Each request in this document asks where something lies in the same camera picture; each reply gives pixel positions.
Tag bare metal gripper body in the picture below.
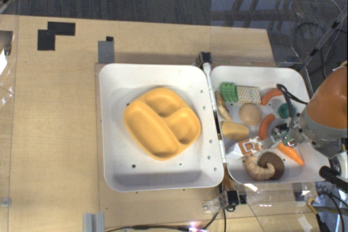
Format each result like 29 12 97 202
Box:
281 114 310 146

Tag orange sausage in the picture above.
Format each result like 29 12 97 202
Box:
258 114 276 141
260 88 284 106

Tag dark green broccoli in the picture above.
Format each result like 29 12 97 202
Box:
277 102 296 120

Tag orange and white carton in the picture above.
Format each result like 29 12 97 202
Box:
230 136 265 157

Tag brown doughnut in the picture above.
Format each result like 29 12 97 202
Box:
257 152 285 180

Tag orange carrot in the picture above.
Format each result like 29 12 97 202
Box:
276 141 306 167

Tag beige croissant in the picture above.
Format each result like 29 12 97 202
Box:
245 155 276 181

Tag round tan bread bun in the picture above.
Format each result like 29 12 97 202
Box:
238 103 262 126

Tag tan bread loaf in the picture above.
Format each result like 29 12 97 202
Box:
220 120 250 141

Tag white plastic tray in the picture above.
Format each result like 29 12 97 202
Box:
210 65 331 185
98 63 225 193

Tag tan sandwich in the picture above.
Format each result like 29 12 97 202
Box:
215 90 233 122

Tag green pea pods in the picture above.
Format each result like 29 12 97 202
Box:
220 81 240 103

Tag thin black and white rod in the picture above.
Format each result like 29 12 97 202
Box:
202 62 227 164

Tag orange divided plate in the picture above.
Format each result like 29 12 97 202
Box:
122 87 202 161

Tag black cylinder on white bracket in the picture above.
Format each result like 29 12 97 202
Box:
319 151 348 190

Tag black block with thin wires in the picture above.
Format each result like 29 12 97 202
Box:
197 52 213 65
226 190 240 206

